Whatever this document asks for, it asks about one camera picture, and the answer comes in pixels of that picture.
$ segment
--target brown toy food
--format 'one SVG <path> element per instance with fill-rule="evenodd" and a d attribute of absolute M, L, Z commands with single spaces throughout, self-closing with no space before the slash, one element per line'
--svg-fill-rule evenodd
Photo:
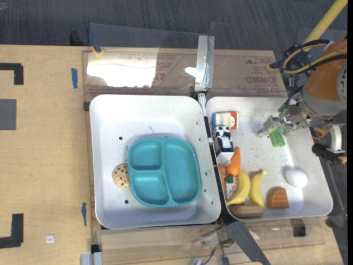
<path fill-rule="evenodd" d="M 234 205 L 229 207 L 231 213 L 239 218 L 259 218 L 264 214 L 264 208 L 257 205 Z"/>
<path fill-rule="evenodd" d="M 111 176 L 117 187 L 128 188 L 130 186 L 129 171 L 127 169 L 127 164 L 120 164 L 116 166 Z"/>
<path fill-rule="evenodd" d="M 289 208 L 286 189 L 278 188 L 270 193 L 269 208 Z"/>

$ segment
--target green toy object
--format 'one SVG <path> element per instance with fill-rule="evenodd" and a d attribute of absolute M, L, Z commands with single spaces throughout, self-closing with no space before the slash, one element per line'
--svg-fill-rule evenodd
<path fill-rule="evenodd" d="M 228 177 L 226 177 L 226 182 L 227 183 L 233 183 L 233 181 L 234 181 L 234 177 L 233 177 L 232 174 L 230 174 Z"/>
<path fill-rule="evenodd" d="M 281 132 L 280 128 L 275 129 L 270 134 L 270 137 L 271 137 L 272 145 L 274 147 L 279 147 L 279 146 L 282 147 L 282 146 L 286 145 L 285 140 L 284 140 L 284 138 L 282 136 L 282 132 Z"/>

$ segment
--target clear plastic panel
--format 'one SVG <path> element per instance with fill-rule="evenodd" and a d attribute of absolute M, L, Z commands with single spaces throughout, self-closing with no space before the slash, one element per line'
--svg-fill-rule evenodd
<path fill-rule="evenodd" d="M 282 249 L 286 252 L 302 247 L 302 251 L 308 251 L 307 246 L 319 248 L 325 245 L 323 235 L 328 227 L 321 219 L 304 219 L 301 222 L 306 227 L 305 236 L 295 236 L 297 228 L 289 220 L 249 223 L 245 224 L 245 229 L 259 246 L 257 249 L 265 251 L 265 258 L 272 264 L 278 262 L 278 258 L 274 258 L 269 250 Z M 101 230 L 95 234 L 103 262 L 107 264 L 158 264 L 158 261 L 173 260 L 176 265 L 190 265 L 197 264 L 196 261 L 205 263 L 210 260 L 210 264 L 221 265 L 222 257 L 227 257 L 231 264 L 264 261 L 259 260 L 257 255 L 260 253 L 256 248 L 250 250 L 244 247 L 242 239 L 249 237 L 240 231 L 235 238 L 229 234 L 229 229 L 234 226 L 235 224 Z M 299 261 L 301 257 L 292 258 Z"/>
<path fill-rule="evenodd" d="M 217 39 L 212 35 L 101 24 L 90 25 L 90 37 L 91 45 L 99 44 L 104 53 L 83 53 L 87 102 L 100 94 L 189 96 L 200 90 L 210 95 L 286 96 L 280 73 L 265 69 L 276 61 L 269 50 L 213 51 Z M 201 82 L 200 75 L 205 77 Z"/>

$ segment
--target orange object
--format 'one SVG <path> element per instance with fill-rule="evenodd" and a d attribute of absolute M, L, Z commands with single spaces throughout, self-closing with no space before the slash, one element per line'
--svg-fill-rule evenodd
<path fill-rule="evenodd" d="M 342 39 L 331 44 L 325 50 L 323 56 L 344 49 L 347 49 L 347 39 Z M 335 60 L 317 67 L 305 84 L 308 94 L 319 99 L 339 100 L 336 83 L 339 71 L 345 61 L 345 59 Z"/>
<path fill-rule="evenodd" d="M 240 147 L 237 147 L 231 158 L 231 162 L 227 166 L 227 174 L 237 176 L 240 170 Z"/>
<path fill-rule="evenodd" d="M 218 164 L 218 169 L 220 170 L 222 185 L 226 186 L 226 168 L 224 168 L 221 164 Z"/>
<path fill-rule="evenodd" d="M 275 189 L 269 197 L 269 208 L 289 208 L 287 192 L 285 188 Z"/>

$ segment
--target black tape mark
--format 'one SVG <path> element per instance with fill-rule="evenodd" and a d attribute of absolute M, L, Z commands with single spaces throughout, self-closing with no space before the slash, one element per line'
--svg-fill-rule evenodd
<path fill-rule="evenodd" d="M 0 237 L 0 248 L 21 246 L 23 242 L 23 214 L 12 214 L 11 235 Z"/>
<path fill-rule="evenodd" d="M 23 66 L 21 63 L 0 63 L 0 71 L 13 71 L 13 84 L 23 85 Z"/>
<path fill-rule="evenodd" d="M 84 102 L 83 103 L 83 110 L 89 111 L 89 105 L 90 105 L 90 102 Z"/>
<path fill-rule="evenodd" d="M 293 237 L 305 237 L 307 235 L 303 219 L 291 219 L 291 224 L 293 227 Z"/>
<path fill-rule="evenodd" d="M 86 203 L 85 202 L 82 203 L 81 213 L 82 213 L 82 217 L 83 217 L 84 226 L 86 227 L 87 226 L 87 210 L 86 210 Z"/>

